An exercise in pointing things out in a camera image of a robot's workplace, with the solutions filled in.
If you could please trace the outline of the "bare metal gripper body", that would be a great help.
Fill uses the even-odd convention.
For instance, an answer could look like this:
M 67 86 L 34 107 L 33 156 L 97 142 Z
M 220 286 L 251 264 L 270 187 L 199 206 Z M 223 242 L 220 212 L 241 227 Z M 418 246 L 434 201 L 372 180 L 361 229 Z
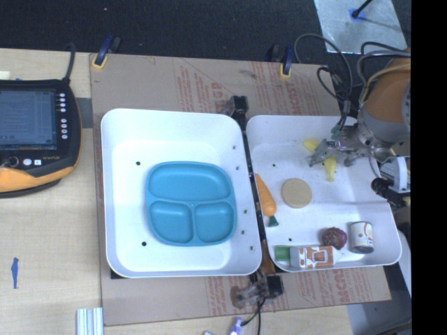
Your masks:
M 390 144 L 361 125 L 344 126 L 335 139 L 335 149 L 346 167 L 354 165 L 360 158 L 371 157 L 385 162 L 390 157 Z

